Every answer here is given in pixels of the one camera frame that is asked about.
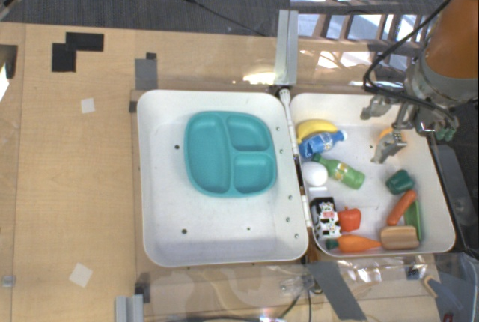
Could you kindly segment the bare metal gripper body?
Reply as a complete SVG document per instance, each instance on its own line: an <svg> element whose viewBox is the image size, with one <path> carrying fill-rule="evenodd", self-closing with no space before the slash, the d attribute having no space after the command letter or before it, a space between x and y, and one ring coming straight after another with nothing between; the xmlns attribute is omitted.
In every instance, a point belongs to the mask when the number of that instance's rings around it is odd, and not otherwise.
<svg viewBox="0 0 479 322"><path fill-rule="evenodd" d="M394 137L402 137L401 132L410 129L422 136L454 137L459 127L459 121L452 112L457 101L424 86L409 91L390 91L388 101L400 105L389 131Z"/></svg>

